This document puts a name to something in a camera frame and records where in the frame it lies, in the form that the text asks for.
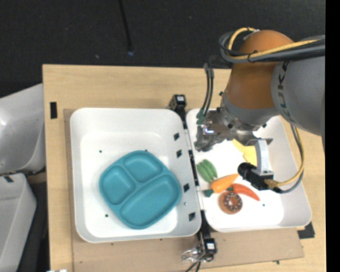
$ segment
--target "green pea pod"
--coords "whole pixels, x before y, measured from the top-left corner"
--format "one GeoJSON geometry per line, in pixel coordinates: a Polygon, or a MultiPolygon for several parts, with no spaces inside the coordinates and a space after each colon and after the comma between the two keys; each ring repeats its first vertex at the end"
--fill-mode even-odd
{"type": "Polygon", "coordinates": [[[211,176],[207,173],[207,170],[204,169],[203,166],[201,166],[200,164],[197,164],[197,169],[198,169],[198,172],[200,173],[200,175],[202,176],[202,178],[206,182],[212,182],[211,176]]]}
{"type": "Polygon", "coordinates": [[[204,159],[203,162],[207,165],[207,167],[211,170],[211,174],[213,175],[214,179],[218,178],[218,173],[216,172],[216,168],[212,162],[207,159],[204,159]]]}
{"type": "Polygon", "coordinates": [[[210,180],[213,181],[215,179],[215,175],[213,173],[213,170],[211,168],[209,168],[208,165],[204,163],[204,161],[200,162],[199,165],[201,165],[202,168],[204,168],[206,170],[206,172],[210,176],[210,180]]]}

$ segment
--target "black floor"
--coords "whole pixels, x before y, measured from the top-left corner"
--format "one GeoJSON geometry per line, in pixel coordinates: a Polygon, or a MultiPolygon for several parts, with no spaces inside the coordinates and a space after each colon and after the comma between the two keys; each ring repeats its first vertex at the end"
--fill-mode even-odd
{"type": "Polygon", "coordinates": [[[325,34],[326,0],[0,0],[0,97],[41,82],[44,63],[201,67],[225,32],[325,34]]]}

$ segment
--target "toy carrot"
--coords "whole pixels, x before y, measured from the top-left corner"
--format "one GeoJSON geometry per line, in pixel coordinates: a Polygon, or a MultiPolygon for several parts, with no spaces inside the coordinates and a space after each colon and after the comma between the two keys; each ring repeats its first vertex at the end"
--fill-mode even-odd
{"type": "Polygon", "coordinates": [[[229,188],[233,182],[237,179],[238,173],[232,174],[232,175],[226,175],[223,177],[218,178],[217,180],[214,180],[211,183],[211,189],[204,190],[204,195],[209,197],[213,193],[221,193],[225,191],[227,188],[229,188]]]}
{"type": "Polygon", "coordinates": [[[245,185],[242,184],[232,184],[227,191],[234,192],[234,193],[240,193],[245,194],[246,196],[249,196],[251,198],[254,198],[256,201],[259,201],[259,196],[250,188],[248,188],[245,185]]]}

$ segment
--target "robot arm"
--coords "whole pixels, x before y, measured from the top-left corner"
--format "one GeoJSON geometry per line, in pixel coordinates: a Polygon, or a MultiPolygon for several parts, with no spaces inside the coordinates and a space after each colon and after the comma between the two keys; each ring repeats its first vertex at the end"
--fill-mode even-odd
{"type": "MultiPolygon", "coordinates": [[[[269,144],[272,138],[257,138],[253,132],[278,115],[291,124],[296,141],[299,128],[321,135],[325,148],[325,36],[293,42],[276,31],[241,28],[223,35],[219,43],[223,59],[233,67],[220,107],[202,108],[198,114],[198,151],[235,139],[244,146],[255,145],[261,153],[260,140],[269,144]],[[240,33],[248,36],[236,52],[232,45],[240,33]]],[[[206,73],[212,86],[211,69],[206,67],[206,73]]],[[[245,173],[247,168],[257,173],[255,167],[245,165],[240,171],[245,173]]],[[[275,187],[267,180],[269,187],[275,187]]]]}

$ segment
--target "table surface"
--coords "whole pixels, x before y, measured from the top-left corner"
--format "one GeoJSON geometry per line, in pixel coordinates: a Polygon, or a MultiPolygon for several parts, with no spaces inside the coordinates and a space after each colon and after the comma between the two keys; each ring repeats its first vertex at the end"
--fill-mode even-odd
{"type": "MultiPolygon", "coordinates": [[[[69,187],[66,173],[66,146],[63,110],[82,107],[164,108],[174,94],[185,94],[187,109],[199,108],[206,90],[203,69],[166,67],[44,65],[42,68],[45,104],[46,171],[50,268],[73,270],[69,187]],[[52,120],[50,103],[57,103],[57,120],[52,120]]],[[[226,87],[229,70],[215,70],[214,94],[226,87]]],[[[216,108],[220,97],[214,97],[216,108]]],[[[300,163],[291,132],[286,133],[300,163]]],[[[312,209],[316,237],[302,239],[305,257],[281,261],[236,265],[242,271],[326,271],[325,155],[321,138],[300,132],[305,149],[303,185],[312,209]]],[[[202,269],[229,271],[228,267],[202,269]]]]}

